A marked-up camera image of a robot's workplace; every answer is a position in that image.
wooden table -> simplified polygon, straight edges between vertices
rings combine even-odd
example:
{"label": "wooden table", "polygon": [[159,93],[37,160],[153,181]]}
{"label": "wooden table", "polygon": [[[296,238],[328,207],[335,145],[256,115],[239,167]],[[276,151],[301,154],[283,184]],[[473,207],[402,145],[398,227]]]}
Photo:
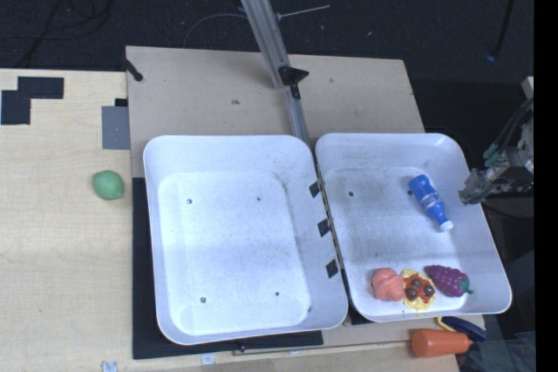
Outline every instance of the wooden table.
{"label": "wooden table", "polygon": [[[20,76],[65,80],[63,99],[32,99],[29,125],[0,125],[0,370],[99,371],[109,361],[118,371],[206,368],[201,355],[132,358],[131,183],[133,172],[142,175],[134,154],[152,134],[169,131],[158,128],[156,119],[153,125],[138,121],[157,108],[152,101],[150,109],[149,95],[138,89],[187,74],[188,85],[198,88],[181,98],[180,107],[188,116],[187,128],[198,129],[193,133],[225,133],[217,123],[228,133],[251,133],[260,130],[256,122],[265,133],[289,133],[288,120],[274,114],[281,102],[257,109],[257,98],[269,105],[269,96],[276,94],[268,88],[259,54],[136,47],[127,55],[145,83],[131,84],[123,72],[0,70],[0,90],[16,90]],[[312,139],[349,124],[347,132],[424,131],[401,61],[295,55],[291,63],[310,71],[301,93]],[[236,81],[237,90],[231,91],[219,74],[209,78],[208,67],[213,74],[240,73],[248,91]],[[323,93],[326,88],[331,91]],[[222,107],[204,115],[203,105],[209,107],[204,95]],[[101,108],[114,105],[115,98],[130,98],[131,151],[103,149]],[[178,107],[175,101],[167,104]],[[345,118],[333,113],[338,108]],[[102,200],[93,191],[92,175],[105,169],[124,180],[119,200]],[[483,323],[481,316],[470,319]],[[323,331],[323,346],[220,352],[212,367],[359,371],[373,363],[382,370],[459,370],[452,355],[413,356],[408,340],[418,327],[437,326],[430,319],[361,326],[346,321]]]}

blue bottle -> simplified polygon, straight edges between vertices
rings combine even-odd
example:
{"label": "blue bottle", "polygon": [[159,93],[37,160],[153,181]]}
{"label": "blue bottle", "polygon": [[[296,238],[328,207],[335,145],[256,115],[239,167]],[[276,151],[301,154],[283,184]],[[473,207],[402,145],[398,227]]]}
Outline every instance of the blue bottle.
{"label": "blue bottle", "polygon": [[425,175],[415,177],[409,182],[409,188],[425,213],[438,222],[440,231],[450,231],[453,228],[452,221],[446,217],[444,202],[428,177]]}

black clamp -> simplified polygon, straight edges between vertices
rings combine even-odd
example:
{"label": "black clamp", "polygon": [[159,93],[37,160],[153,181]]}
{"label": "black clamp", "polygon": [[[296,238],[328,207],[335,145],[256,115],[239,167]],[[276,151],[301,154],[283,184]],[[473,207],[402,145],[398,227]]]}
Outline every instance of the black clamp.
{"label": "black clamp", "polygon": [[298,90],[298,83],[306,78],[309,73],[306,70],[296,69],[284,65],[279,67],[279,76],[281,77],[284,85],[290,86],[290,94],[294,99],[300,99],[300,91]]}

gray tape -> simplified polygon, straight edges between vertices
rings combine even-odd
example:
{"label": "gray tape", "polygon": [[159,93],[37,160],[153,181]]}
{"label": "gray tape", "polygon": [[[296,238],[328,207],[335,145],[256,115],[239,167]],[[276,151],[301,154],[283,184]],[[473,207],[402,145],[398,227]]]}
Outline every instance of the gray tape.
{"label": "gray tape", "polygon": [[103,106],[103,149],[130,149],[128,108]]}

white bottle cap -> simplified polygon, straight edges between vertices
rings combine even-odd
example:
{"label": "white bottle cap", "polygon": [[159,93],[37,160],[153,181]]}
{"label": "white bottle cap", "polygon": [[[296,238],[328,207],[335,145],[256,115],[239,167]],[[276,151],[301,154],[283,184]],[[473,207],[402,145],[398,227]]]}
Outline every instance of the white bottle cap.
{"label": "white bottle cap", "polygon": [[439,226],[439,230],[444,232],[444,233],[447,232],[447,231],[450,231],[452,228],[453,228],[453,223],[452,223],[451,220],[446,220],[444,223],[442,223]]}

